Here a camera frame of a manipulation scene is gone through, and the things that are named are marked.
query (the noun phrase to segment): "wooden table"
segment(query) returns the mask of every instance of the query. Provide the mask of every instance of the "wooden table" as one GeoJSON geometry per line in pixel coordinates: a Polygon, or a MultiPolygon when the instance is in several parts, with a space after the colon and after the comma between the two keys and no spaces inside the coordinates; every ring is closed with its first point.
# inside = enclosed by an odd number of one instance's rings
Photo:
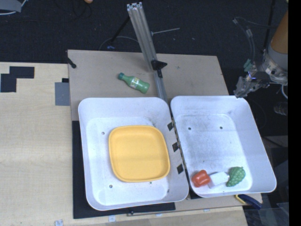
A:
{"type": "MultiPolygon", "coordinates": [[[[85,80],[85,76],[91,76],[88,67],[99,66],[103,75],[99,81],[103,83],[111,79],[105,78],[101,64],[111,65],[106,70],[108,75],[119,72],[133,75],[135,71],[140,73],[141,79],[147,80],[150,72],[144,68],[141,72],[137,67],[143,61],[141,53],[69,50],[68,55],[77,64],[74,70],[67,64],[0,63],[2,74],[9,73],[10,66],[35,69],[34,79],[17,79],[16,92],[0,93],[0,226],[48,226],[59,223],[58,220],[62,220],[64,226],[109,223],[108,216],[73,219],[71,121],[77,118],[76,103],[89,97],[85,91],[96,83],[85,80]],[[55,105],[55,83],[62,78],[70,78],[71,106],[55,105]]],[[[178,94],[228,94],[216,57],[158,54],[158,59],[168,63],[162,72],[169,98],[178,94]],[[194,89],[187,90],[187,85],[194,89]]],[[[121,82],[113,80],[111,87],[98,83],[100,90],[97,91],[104,97],[114,93],[123,97],[141,95],[121,82]]],[[[153,88],[150,92],[150,96],[156,96],[153,88]]],[[[252,196],[261,200],[260,194],[252,196]]],[[[160,214],[116,215],[116,222],[110,225],[184,226],[201,222],[210,226],[247,225],[241,203],[234,196],[200,200],[188,197],[175,205],[175,211],[160,214]]]]}

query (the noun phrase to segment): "tomato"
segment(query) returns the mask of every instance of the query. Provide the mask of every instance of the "tomato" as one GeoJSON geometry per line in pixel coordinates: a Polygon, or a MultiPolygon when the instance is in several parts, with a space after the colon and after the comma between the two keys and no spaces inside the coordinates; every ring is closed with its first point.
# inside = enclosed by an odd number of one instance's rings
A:
{"type": "Polygon", "coordinates": [[[191,178],[195,187],[207,185],[211,179],[205,170],[199,171],[191,178]]]}

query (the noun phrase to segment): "black clamp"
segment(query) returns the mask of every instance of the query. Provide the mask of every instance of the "black clamp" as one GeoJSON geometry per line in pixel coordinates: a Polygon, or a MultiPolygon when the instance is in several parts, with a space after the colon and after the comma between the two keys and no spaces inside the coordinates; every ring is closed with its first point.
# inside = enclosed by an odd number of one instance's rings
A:
{"type": "Polygon", "coordinates": [[[160,78],[163,78],[161,69],[164,68],[167,65],[167,63],[158,61],[156,59],[153,59],[150,63],[151,63],[153,70],[157,70],[158,76],[160,78]]]}

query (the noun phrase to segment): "bottle cap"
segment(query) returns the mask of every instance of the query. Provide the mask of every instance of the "bottle cap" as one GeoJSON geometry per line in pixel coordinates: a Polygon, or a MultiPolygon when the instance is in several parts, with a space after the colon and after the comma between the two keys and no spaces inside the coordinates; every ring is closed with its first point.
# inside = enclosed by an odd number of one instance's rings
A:
{"type": "Polygon", "coordinates": [[[121,80],[123,76],[124,76],[124,73],[120,73],[120,74],[118,75],[118,79],[121,80]]]}

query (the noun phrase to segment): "white cable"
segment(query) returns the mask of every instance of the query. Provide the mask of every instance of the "white cable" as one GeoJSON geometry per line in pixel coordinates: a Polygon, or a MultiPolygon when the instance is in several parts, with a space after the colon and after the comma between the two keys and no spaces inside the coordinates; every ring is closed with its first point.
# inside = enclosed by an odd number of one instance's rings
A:
{"type": "MultiPolygon", "coordinates": [[[[23,3],[21,4],[21,7],[23,7],[23,5],[27,2],[28,0],[24,0],[23,3]]],[[[0,15],[10,15],[10,14],[14,14],[16,13],[16,11],[13,12],[8,12],[8,13],[0,13],[0,15]]]]}
{"type": "Polygon", "coordinates": [[[285,94],[283,87],[284,87],[284,85],[281,86],[282,95],[288,100],[288,96],[285,94]]]}

